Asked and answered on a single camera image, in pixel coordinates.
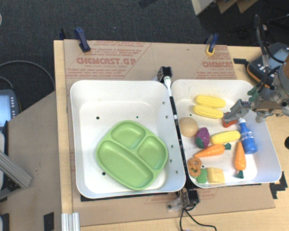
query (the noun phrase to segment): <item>blue clamp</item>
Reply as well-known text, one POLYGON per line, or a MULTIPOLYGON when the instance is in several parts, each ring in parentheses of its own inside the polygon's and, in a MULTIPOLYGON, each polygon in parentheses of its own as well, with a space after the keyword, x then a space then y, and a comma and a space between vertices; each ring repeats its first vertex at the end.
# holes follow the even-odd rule
POLYGON ((76 27, 75 36, 76 39, 80 40, 79 46, 83 52, 88 52, 91 50, 90 46, 87 43, 85 32, 82 30, 81 27, 76 27))
POLYGON ((206 40, 206 43, 209 44, 206 50, 206 54, 208 56, 213 56, 214 52, 215 52, 215 45, 217 43, 218 40, 218 34, 214 33, 214 35, 210 35, 210 37, 208 37, 208 39, 206 40))

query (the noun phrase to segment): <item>black carpet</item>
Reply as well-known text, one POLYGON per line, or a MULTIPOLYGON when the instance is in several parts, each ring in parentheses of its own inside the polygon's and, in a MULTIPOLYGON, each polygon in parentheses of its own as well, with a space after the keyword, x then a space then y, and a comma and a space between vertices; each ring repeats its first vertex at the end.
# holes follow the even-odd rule
MULTIPOLYGON (((260 0, 244 13, 234 5, 224 14, 213 3, 198 16, 191 0, 0 0, 0 12, 0 64, 30 61, 52 77, 53 41, 62 28, 68 39, 80 26, 94 40, 202 44, 218 33, 219 44, 257 46, 253 21, 259 14, 262 21, 281 17, 266 24, 267 40, 289 45, 289 0, 260 0)), ((6 65, 0 76, 12 82, 23 110, 53 91, 49 77, 31 64, 6 65)))

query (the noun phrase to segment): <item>toy bottle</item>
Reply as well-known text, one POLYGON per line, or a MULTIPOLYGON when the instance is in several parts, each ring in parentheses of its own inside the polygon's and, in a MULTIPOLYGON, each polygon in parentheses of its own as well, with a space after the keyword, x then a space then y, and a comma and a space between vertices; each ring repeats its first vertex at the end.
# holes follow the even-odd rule
POLYGON ((252 154, 258 151, 257 146, 255 144, 254 136, 252 132, 247 128, 246 121, 242 118, 238 121, 241 127, 241 141, 243 145, 243 149, 245 154, 252 154))

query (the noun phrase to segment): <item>orange donut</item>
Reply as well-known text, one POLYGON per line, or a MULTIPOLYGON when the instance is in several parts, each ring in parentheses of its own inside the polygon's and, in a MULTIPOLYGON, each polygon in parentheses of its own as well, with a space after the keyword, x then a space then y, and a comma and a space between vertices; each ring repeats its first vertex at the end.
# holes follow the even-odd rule
POLYGON ((197 167, 201 167, 202 163, 198 157, 192 157, 187 161, 187 165, 196 165, 197 167))
POLYGON ((198 177, 201 173, 201 168, 196 165, 188 165, 188 172, 192 177, 198 177))

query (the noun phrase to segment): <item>toy carrot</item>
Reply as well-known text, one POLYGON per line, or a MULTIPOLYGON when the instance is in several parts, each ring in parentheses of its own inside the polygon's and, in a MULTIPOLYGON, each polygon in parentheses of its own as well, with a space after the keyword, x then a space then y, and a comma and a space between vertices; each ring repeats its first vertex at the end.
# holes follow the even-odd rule
POLYGON ((246 169, 246 159, 245 159, 245 153, 244 153, 243 145, 241 141, 237 143, 237 147, 236 147, 235 166, 236 166, 236 170, 239 171, 236 177, 243 179, 244 178, 243 170, 246 169))
POLYGON ((221 155, 225 152, 225 146, 222 144, 214 144, 202 151, 196 153, 194 157, 206 157, 206 156, 216 156, 221 155))

